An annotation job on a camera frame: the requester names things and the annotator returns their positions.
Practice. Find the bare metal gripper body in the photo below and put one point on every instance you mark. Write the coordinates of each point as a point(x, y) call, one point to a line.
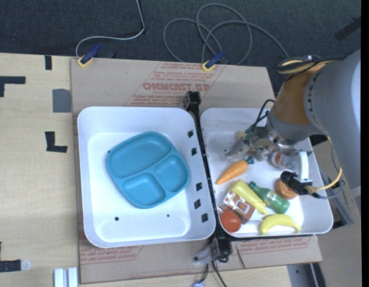
point(269, 140)

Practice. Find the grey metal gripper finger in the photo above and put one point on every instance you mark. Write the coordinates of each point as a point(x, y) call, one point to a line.
point(236, 148)

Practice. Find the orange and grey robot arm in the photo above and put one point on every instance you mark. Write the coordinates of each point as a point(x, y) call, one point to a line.
point(327, 100)

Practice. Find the white and red small bottle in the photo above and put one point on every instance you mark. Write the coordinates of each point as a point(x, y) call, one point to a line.
point(281, 159)

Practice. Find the orange carrot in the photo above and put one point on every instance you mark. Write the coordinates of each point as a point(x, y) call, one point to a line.
point(232, 172)

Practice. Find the yellow squeeze bottle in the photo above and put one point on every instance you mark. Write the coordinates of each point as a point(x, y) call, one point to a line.
point(248, 194)

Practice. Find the brown and white carton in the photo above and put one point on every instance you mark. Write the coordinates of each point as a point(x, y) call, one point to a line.
point(236, 205)

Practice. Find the green bottle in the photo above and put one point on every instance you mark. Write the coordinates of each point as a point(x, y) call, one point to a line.
point(274, 200)

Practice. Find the red tomato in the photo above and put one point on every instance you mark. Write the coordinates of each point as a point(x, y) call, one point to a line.
point(230, 221)

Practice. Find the yellow banana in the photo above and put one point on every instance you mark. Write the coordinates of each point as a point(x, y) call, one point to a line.
point(277, 221)

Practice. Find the white plastic tray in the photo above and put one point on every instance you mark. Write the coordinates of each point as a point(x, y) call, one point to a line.
point(309, 220)
point(136, 226)

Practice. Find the blue divided plate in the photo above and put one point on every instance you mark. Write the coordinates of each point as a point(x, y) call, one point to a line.
point(148, 169)

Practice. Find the brown cardboard board red print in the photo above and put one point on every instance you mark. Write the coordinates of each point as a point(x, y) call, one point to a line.
point(172, 82)

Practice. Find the black cylinder on white bracket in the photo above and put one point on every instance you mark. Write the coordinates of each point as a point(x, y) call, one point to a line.
point(295, 182)

